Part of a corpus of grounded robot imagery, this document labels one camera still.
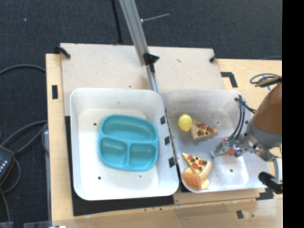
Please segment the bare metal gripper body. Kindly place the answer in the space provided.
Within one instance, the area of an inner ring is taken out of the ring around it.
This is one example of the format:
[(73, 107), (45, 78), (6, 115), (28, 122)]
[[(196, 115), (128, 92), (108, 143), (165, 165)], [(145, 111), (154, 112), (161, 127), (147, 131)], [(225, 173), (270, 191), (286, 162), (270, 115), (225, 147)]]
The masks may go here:
[(266, 162), (272, 161), (277, 158), (277, 155), (271, 153), (270, 148), (263, 145), (253, 134), (245, 132), (240, 134), (238, 137), (231, 135), (227, 138), (227, 143), (230, 145), (230, 150), (233, 155), (236, 150), (243, 150), (245, 152), (254, 153), (259, 158)]

